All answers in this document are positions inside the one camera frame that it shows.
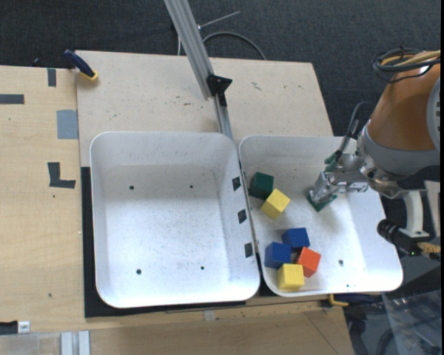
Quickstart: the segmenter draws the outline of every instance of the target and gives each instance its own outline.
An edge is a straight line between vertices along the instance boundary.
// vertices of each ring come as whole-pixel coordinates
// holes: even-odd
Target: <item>wooden board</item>
[[[245,61],[234,60],[234,64],[239,63]],[[253,68],[257,62],[247,61],[247,64]],[[305,69],[311,71],[303,86],[308,89],[308,84],[314,83],[313,94],[321,104],[322,113],[312,66]],[[75,72],[56,72],[57,86],[49,87],[46,69],[0,66],[0,94],[24,95],[23,105],[0,105],[0,322],[30,321],[32,332],[50,333],[206,322],[207,317],[219,320],[268,317],[320,309],[316,299],[254,297],[246,307],[214,312],[178,311],[85,319],[79,141],[58,139],[56,122],[58,110],[78,106]],[[233,105],[231,114],[236,115],[236,104]],[[107,114],[105,109],[93,114],[96,113]],[[109,121],[113,114],[104,121]],[[326,116],[321,116],[321,123],[328,122]],[[213,125],[215,116],[210,120]],[[329,130],[330,127],[323,126],[319,133],[327,135]],[[48,162],[59,162],[61,178],[76,180],[75,188],[50,187]]]
[[[0,337],[0,355],[61,353],[58,334]],[[341,308],[90,332],[92,354],[353,355]]]
[[[217,132],[212,100],[185,56],[77,52],[98,71],[77,79],[81,164],[106,131]],[[234,142],[249,135],[332,135],[312,64],[211,58],[226,91]]]

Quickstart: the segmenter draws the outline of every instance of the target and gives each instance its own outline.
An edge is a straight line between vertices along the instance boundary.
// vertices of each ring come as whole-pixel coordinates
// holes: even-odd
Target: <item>blue cube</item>
[[[283,243],[289,245],[293,251],[310,247],[308,232],[306,228],[288,229],[281,236]]]
[[[284,243],[272,242],[265,249],[265,267],[280,268],[291,262],[291,247]]]

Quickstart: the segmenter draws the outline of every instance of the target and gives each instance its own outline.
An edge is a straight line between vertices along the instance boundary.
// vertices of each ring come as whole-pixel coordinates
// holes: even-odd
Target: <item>yellow cube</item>
[[[260,209],[263,213],[269,215],[274,220],[281,213],[283,213],[290,201],[291,199],[288,196],[282,193],[282,191],[279,189],[275,188]]]
[[[301,264],[284,263],[277,271],[278,288],[281,291],[296,292],[304,285]]]

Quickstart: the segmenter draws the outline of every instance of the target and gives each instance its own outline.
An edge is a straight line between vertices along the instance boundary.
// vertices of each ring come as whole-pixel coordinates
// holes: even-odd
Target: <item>black cable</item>
[[[427,325],[430,322],[435,322],[440,319],[441,319],[441,317],[432,317],[432,318],[428,318],[428,319],[422,319],[417,322],[409,323],[408,325],[396,326],[394,328],[388,329],[387,331],[385,331],[382,334],[382,336],[378,340],[377,350],[375,352],[375,355],[384,355],[385,354],[386,347],[393,340],[394,335],[396,333],[402,332],[405,329],[416,328],[417,326],[420,326],[420,325]]]
[[[222,36],[235,37],[235,38],[241,39],[242,41],[245,41],[247,44],[249,44],[255,50],[257,50],[258,54],[260,54],[260,56],[261,56],[261,58],[263,60],[266,60],[266,56],[263,53],[263,51],[261,51],[261,48],[259,48],[253,41],[249,40],[247,37],[244,37],[243,35],[240,35],[238,33],[234,33],[234,32],[216,32],[216,33],[213,33],[213,34],[209,34],[206,38],[204,38],[202,40],[202,42],[205,44],[206,42],[210,41],[213,38],[222,37]]]
[[[339,146],[339,149],[335,152],[335,154],[336,154],[335,160],[340,159],[343,152],[346,151],[346,148],[349,145],[350,138],[354,137],[355,131],[357,130],[358,123],[359,123],[359,121],[357,120],[357,114],[358,114],[359,109],[364,105],[370,105],[372,107],[375,107],[374,104],[369,103],[368,101],[361,101],[360,103],[358,103],[355,106],[354,111],[352,112],[351,117],[350,117],[349,125],[347,126],[347,132],[343,137],[343,140]]]
[[[411,49],[411,48],[403,48],[400,47],[398,49],[390,50],[385,53],[377,54],[374,57],[373,62],[371,63],[371,66],[373,70],[375,71],[375,74],[383,81],[387,83],[397,83],[398,81],[402,81],[407,78],[417,78],[419,76],[425,75],[435,64],[439,64],[441,62],[440,56],[436,57],[432,60],[427,61],[421,61],[418,63],[412,63],[412,64],[404,64],[401,65],[400,63],[404,62],[407,58],[410,58],[412,56],[415,56],[416,54],[421,53],[423,50],[419,49]],[[396,58],[394,60],[388,61],[387,64],[383,64],[384,61],[389,60],[390,58]],[[426,67],[426,69],[421,72],[418,75],[410,75],[410,76],[404,76],[402,78],[390,80],[384,77],[384,74],[391,73],[391,72],[405,72],[405,71],[411,71],[418,68]]]

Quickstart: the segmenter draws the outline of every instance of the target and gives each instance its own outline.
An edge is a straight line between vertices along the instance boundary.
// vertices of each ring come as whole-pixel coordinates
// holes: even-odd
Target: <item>cable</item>
[[[417,326],[420,326],[420,325],[425,325],[425,324],[427,325],[430,322],[435,322],[437,320],[441,320],[441,317],[433,317],[433,318],[428,318],[428,319],[422,319],[422,320],[417,321],[417,322],[413,322],[413,323],[409,323],[409,324],[404,324],[404,325],[401,325],[401,326],[395,326],[394,328],[388,329],[387,331],[385,331],[382,334],[382,336],[378,340],[377,350],[375,351],[375,355],[384,355],[385,354],[385,350],[388,347],[388,344],[393,340],[395,334],[397,334],[398,332],[402,333],[403,331],[406,331],[407,329],[416,328]]]
[[[429,242],[418,242],[416,246],[420,248],[422,255],[429,257],[432,255],[433,259],[440,260],[441,246]]]
[[[407,78],[417,78],[425,75],[435,64],[441,62],[440,50],[425,52],[419,49],[400,47],[398,49],[377,54],[371,64],[377,76],[387,83],[397,83]],[[425,70],[417,75],[404,76],[398,79],[387,79],[386,73],[405,72],[425,67]]]
[[[358,103],[355,108],[354,111],[352,112],[352,115],[350,117],[350,122],[349,125],[347,126],[347,132],[343,137],[342,143],[340,144],[339,149],[335,152],[336,156],[335,156],[335,160],[339,160],[340,157],[342,156],[343,152],[346,151],[347,146],[349,145],[349,141],[350,138],[354,137],[355,131],[358,128],[358,120],[357,120],[357,114],[359,109],[363,106],[363,105],[369,105],[374,107],[374,104],[369,103],[368,101],[361,101],[360,103]]]
[[[265,56],[265,54],[263,54],[263,51],[261,51],[261,48],[259,48],[253,41],[250,41],[247,37],[244,37],[243,35],[240,35],[240,34],[237,34],[234,32],[216,32],[213,34],[209,34],[206,38],[204,38],[202,40],[202,42],[205,44],[206,42],[210,41],[213,38],[222,37],[222,36],[235,37],[235,38],[241,39],[242,41],[245,41],[247,44],[249,44],[255,50],[257,50],[258,54],[260,54],[260,56],[263,60],[266,60],[266,56]]]
[[[198,29],[201,30],[203,27],[208,27],[209,25],[215,24],[216,22],[219,22],[219,21],[225,20],[225,19],[227,19],[227,18],[229,18],[229,17],[233,17],[233,16],[235,16],[235,15],[237,15],[237,14],[239,14],[239,13],[240,13],[240,11],[238,10],[237,12],[230,13],[229,15],[225,15],[225,16],[220,17],[220,18],[217,18],[217,19],[215,19],[215,20],[212,20],[212,21],[206,22],[205,24],[198,25]]]

